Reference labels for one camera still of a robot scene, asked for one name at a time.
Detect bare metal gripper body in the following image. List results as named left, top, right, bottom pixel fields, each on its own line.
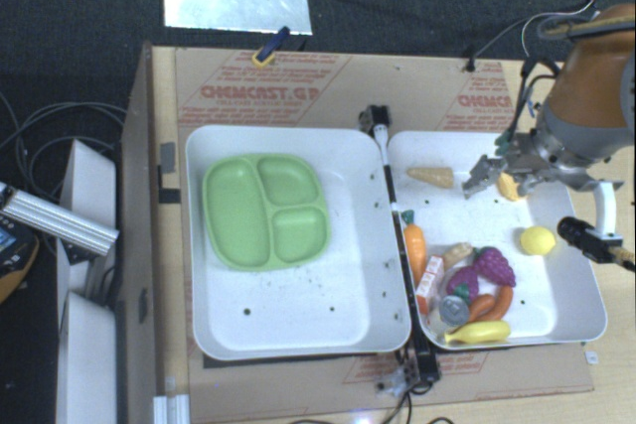
left=499, top=131, right=606, bottom=191

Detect thin black and white rod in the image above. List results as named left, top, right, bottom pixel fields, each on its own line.
left=376, top=124, right=429, bottom=366

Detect white plastic tray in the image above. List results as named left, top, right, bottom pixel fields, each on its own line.
left=185, top=124, right=413, bottom=361
left=386, top=129, right=609, bottom=352

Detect yellow banana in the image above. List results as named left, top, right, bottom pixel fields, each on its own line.
left=442, top=319, right=513, bottom=346

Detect black cylinder on white bracket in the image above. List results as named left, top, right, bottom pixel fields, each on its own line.
left=556, top=181, right=625, bottom=264

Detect brown cardboard board red print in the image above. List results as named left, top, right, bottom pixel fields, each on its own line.
left=173, top=47, right=596, bottom=424

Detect yellow orange toy food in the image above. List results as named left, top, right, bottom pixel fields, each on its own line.
left=496, top=171, right=530, bottom=204

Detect yellow lemon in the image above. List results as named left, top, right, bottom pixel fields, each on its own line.
left=519, top=225, right=557, bottom=257

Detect green divided plate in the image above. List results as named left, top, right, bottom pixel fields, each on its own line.
left=201, top=153, right=333, bottom=272

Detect small silver can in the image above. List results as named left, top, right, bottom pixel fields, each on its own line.
left=437, top=294, right=471, bottom=328

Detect purple grapes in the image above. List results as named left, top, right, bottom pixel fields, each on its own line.
left=471, top=246, right=518, bottom=289
left=445, top=265, right=481, bottom=302

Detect orange sausage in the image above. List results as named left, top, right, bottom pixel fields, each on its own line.
left=484, top=284, right=515, bottom=323

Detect red and white carton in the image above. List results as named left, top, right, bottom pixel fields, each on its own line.
left=414, top=254, right=445, bottom=315

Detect beige cone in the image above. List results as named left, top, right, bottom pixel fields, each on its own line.
left=405, top=166, right=455, bottom=190

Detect black block with thin wires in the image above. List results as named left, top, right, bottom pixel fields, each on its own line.
left=376, top=341, right=442, bottom=398
left=358, top=103, right=395, bottom=136

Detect orange carrot with green top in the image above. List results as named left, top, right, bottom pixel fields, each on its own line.
left=400, top=209, right=429, bottom=287

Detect beige toy food piece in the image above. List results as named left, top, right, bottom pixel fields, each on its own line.
left=442, top=241, right=474, bottom=271

